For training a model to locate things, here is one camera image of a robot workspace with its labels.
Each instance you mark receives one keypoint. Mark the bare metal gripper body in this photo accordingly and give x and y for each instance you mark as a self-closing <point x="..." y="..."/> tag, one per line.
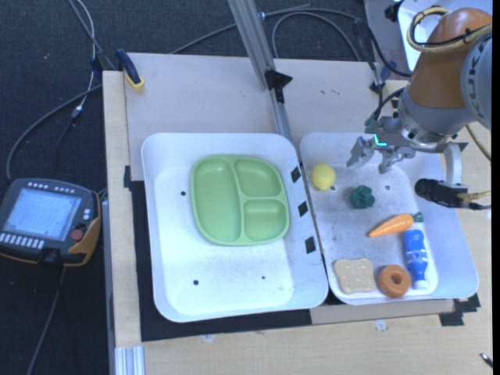
<point x="398" y="135"/>

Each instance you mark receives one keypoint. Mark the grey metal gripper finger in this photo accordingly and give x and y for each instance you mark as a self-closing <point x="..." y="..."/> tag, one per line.
<point x="360" y="154"/>
<point x="389" y="161"/>

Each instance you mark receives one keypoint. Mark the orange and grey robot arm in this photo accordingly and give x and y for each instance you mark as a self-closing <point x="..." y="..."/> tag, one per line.
<point x="441" y="76"/>

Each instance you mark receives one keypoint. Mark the yellow lemon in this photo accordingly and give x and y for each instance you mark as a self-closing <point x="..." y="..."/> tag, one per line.
<point x="323" y="176"/>

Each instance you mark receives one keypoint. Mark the green broccoli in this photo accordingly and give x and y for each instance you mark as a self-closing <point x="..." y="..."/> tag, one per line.
<point x="362" y="197"/>

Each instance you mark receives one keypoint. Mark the orange carrot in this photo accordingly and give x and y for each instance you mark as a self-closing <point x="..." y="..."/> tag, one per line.
<point x="392" y="226"/>

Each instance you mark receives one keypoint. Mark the white plastic tray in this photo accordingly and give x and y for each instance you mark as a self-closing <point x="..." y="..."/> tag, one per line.
<point x="234" y="279"/>
<point x="347" y="225"/>

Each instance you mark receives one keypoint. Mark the blue bottle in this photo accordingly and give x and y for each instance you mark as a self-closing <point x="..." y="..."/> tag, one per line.
<point x="415" y="256"/>

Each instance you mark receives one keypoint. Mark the beige bread slice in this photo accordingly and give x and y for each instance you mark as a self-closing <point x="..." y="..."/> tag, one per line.
<point x="354" y="276"/>

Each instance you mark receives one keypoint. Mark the orange doughnut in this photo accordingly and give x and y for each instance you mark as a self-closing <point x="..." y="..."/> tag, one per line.
<point x="386" y="285"/>

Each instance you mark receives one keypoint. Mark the green divided plate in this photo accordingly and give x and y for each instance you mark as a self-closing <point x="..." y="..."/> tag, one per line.
<point x="218" y="201"/>

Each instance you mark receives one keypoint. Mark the pale wood board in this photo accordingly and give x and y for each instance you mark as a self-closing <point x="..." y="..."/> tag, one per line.
<point x="203" y="100"/>

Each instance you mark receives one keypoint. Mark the black cylinder on white bracket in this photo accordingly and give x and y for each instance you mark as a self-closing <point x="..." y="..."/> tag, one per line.
<point x="437" y="193"/>

